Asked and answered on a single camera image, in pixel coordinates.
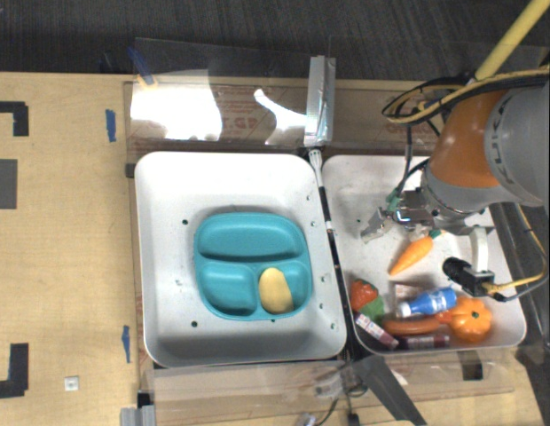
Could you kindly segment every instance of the teal divided tray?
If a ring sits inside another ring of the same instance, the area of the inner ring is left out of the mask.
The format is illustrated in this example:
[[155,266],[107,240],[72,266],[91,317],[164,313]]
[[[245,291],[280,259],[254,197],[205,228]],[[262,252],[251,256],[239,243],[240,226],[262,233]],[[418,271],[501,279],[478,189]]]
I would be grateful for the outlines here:
[[[194,264],[200,298],[215,315],[229,320],[291,317],[309,302],[312,273],[301,229],[272,213],[223,213],[205,219],[194,237]],[[271,314],[261,305],[259,277],[281,270],[295,309]]]

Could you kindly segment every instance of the metal bracket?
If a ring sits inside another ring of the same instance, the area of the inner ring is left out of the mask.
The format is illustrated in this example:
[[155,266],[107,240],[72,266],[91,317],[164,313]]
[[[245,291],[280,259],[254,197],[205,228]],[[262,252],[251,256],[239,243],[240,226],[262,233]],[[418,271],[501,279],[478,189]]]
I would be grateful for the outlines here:
[[324,145],[332,140],[336,60],[318,55],[310,59],[307,118],[304,146]]
[[154,406],[124,407],[120,412],[121,426],[155,426],[157,419]]
[[407,229],[414,229],[416,225],[435,227],[435,219],[427,206],[427,201],[420,190],[403,191],[394,219]]
[[393,227],[393,219],[382,207],[379,207],[367,222],[367,227],[360,233],[364,243],[379,238]]

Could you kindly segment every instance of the toy sausage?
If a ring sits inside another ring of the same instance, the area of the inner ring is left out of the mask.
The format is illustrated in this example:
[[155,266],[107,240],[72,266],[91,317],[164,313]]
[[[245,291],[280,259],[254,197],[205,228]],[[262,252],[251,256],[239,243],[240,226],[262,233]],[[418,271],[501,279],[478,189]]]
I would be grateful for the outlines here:
[[426,335],[433,333],[440,326],[434,317],[409,320],[385,319],[382,325],[383,329],[393,336]]

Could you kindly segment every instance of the gray sink basin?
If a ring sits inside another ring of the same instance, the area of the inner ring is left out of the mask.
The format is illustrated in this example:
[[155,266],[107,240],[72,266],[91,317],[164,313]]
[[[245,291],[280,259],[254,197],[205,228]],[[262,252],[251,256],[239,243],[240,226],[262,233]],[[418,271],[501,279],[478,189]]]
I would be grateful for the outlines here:
[[[135,170],[145,347],[164,367],[328,359],[346,327],[314,171],[290,154],[151,153]],[[281,319],[235,320],[203,303],[200,224],[221,213],[290,219],[307,243],[308,303]]]

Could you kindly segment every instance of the orange carrot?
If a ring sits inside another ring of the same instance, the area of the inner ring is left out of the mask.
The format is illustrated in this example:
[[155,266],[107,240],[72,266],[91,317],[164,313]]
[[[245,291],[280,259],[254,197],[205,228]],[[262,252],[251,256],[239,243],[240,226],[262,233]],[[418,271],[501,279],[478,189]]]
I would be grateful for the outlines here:
[[419,262],[433,248],[433,239],[440,234],[439,231],[430,231],[428,235],[412,241],[403,254],[398,258],[395,265],[389,270],[389,274],[393,276],[409,268],[413,264]]

